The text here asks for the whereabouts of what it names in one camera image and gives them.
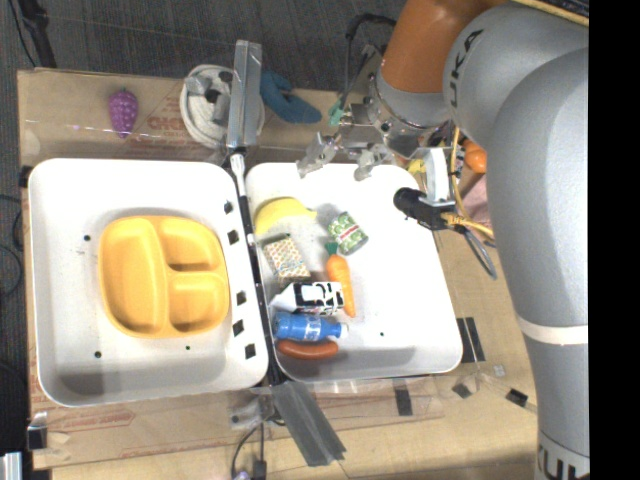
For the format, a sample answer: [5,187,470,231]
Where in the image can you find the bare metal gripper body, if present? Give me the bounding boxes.
[337,101,441,162]

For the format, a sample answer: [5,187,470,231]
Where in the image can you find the green and white can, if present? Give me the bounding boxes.
[327,211,370,257]

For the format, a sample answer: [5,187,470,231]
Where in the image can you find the thin black and white rod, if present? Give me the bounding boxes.
[228,153,279,385]

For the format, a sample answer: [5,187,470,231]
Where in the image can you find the patterned small carton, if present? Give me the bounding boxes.
[261,234,312,285]

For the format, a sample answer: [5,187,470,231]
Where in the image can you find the orange carrot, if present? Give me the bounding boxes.
[324,241,358,319]

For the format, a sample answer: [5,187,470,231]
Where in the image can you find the white plastic tray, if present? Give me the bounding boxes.
[244,161,464,384]
[27,157,269,409]

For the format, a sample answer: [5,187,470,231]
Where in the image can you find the black and white milk carton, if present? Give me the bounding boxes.
[269,281,347,316]

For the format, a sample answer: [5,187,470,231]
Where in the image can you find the blue bottle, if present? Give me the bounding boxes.
[272,311,350,344]

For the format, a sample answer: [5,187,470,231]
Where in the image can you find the red-brown sausage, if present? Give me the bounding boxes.
[275,338,341,361]

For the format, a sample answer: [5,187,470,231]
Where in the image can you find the purple grapes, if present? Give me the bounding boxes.
[108,86,140,140]

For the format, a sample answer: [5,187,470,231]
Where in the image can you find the yellow divided plate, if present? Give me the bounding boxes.
[97,214,232,340]

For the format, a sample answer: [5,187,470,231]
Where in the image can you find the brown cardboard board red print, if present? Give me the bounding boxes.
[17,67,540,480]

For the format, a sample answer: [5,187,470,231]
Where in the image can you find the black cylinder on white bracket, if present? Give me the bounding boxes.
[392,147,459,232]

